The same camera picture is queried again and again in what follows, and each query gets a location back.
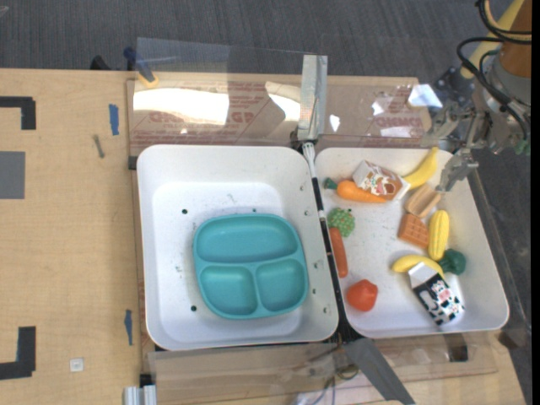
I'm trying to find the red tomato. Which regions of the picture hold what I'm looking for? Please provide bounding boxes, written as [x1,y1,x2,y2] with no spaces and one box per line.
[346,278,379,313]

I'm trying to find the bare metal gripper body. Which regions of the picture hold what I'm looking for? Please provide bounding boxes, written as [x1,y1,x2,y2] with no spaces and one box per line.
[450,93,531,156]

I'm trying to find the yellow corn cob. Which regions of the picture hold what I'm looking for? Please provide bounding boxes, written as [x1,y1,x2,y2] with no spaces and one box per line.
[427,209,451,262]

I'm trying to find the orange sausage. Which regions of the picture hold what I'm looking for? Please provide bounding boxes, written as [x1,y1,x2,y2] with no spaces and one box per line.
[328,226,350,279]

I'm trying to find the green broccoli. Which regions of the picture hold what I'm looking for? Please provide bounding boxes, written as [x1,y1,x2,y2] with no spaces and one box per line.
[438,248,467,276]

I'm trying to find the cow print milk carton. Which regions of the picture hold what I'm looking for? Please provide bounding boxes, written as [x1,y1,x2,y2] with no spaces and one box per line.
[407,262,466,327]

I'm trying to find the brown cardboard board red print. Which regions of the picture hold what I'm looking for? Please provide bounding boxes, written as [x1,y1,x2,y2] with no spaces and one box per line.
[126,72,504,381]

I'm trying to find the teal divided plate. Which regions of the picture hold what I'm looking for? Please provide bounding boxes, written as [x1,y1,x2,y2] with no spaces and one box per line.
[192,213,311,321]

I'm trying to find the white plastic tray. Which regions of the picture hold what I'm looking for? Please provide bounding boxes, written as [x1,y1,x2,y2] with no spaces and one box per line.
[314,146,510,340]
[136,143,340,352]

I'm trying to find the orange carrot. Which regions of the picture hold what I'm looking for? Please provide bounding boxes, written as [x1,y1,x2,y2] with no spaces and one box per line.
[322,176,388,204]

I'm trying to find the orange waffle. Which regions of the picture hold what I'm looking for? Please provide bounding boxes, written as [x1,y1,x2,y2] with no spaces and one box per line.
[397,213,431,251]

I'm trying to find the yellow banana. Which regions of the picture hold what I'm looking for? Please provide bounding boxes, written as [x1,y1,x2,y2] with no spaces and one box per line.
[391,254,446,278]
[402,146,440,191]

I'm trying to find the green grapes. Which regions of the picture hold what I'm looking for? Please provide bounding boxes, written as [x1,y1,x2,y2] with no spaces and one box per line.
[327,207,357,239]

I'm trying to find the tan hot dog bun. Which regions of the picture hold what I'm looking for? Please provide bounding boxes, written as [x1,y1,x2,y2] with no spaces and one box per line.
[403,183,442,219]

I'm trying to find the white and brown carton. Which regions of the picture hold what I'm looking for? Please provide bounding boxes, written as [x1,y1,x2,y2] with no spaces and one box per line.
[351,159,412,203]

